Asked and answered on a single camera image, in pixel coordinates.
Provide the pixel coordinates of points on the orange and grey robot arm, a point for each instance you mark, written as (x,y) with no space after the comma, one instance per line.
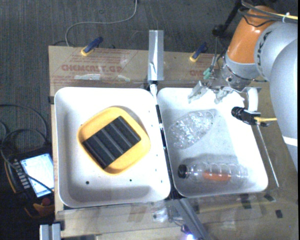
(277,66)

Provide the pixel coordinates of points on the clear bottle with orange label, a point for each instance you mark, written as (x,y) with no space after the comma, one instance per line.
(212,173)

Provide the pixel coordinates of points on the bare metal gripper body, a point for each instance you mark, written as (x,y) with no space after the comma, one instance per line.
(221,82)

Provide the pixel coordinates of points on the brown cardboard board red print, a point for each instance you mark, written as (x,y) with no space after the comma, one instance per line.
(95,66)

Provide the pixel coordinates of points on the white plastic tray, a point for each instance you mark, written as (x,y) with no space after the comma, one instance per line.
(215,146)
(110,144)

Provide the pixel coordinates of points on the black ribbed rectangular block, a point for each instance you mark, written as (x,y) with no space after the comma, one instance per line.
(111,142)

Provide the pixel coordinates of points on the black cylinder on white bracket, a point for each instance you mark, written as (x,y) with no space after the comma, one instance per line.
(247,111)

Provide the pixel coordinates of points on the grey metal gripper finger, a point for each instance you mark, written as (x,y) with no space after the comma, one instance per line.
(195,92)
(220,95)

